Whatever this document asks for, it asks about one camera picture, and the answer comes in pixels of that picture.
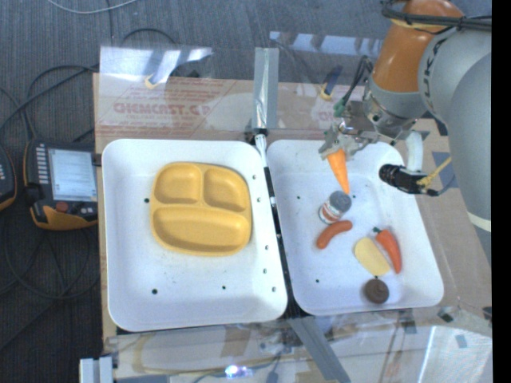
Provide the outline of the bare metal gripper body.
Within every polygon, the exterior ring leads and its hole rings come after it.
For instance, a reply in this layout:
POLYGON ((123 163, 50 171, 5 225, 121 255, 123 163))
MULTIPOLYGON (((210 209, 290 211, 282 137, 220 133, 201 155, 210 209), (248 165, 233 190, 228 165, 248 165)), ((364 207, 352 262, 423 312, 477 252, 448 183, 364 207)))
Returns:
POLYGON ((405 140, 416 119, 401 118, 372 101, 348 101, 338 106, 339 130, 362 143, 405 140))

